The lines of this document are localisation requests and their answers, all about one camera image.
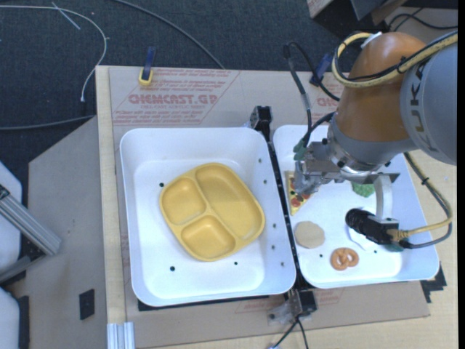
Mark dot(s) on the orange pretzel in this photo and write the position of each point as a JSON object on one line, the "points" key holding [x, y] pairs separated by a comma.
{"points": [[344, 259]]}

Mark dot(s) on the tan round biscuit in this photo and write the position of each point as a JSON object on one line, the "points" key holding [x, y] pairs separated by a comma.
{"points": [[309, 235]]}

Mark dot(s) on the black cylinder on white bracket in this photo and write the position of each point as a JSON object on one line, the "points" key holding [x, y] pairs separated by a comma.
{"points": [[370, 225]]}

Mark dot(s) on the thin black rod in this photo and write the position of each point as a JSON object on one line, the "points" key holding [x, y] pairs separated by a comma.
{"points": [[287, 213]]}

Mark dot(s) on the white plastic tray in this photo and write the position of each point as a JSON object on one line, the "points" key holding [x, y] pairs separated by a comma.
{"points": [[152, 253], [363, 267]]}

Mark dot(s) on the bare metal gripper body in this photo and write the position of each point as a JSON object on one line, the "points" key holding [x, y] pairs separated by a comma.
{"points": [[323, 162]]}

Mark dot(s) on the green broccoli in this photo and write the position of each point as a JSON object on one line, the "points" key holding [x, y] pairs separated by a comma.
{"points": [[363, 190]]}

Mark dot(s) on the brown cardboard board red print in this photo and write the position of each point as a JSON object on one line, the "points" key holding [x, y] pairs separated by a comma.
{"points": [[203, 96]]}

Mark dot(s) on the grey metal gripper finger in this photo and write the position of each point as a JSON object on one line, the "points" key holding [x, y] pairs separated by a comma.
{"points": [[298, 178], [313, 187]]}

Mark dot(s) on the toy pizza slice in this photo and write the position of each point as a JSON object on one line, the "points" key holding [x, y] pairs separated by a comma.
{"points": [[296, 204]]}

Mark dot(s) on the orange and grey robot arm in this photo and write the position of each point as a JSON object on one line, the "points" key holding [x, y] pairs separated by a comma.
{"points": [[374, 104]]}

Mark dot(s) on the yellow divided plate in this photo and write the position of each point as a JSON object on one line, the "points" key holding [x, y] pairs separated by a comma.
{"points": [[212, 213]]}

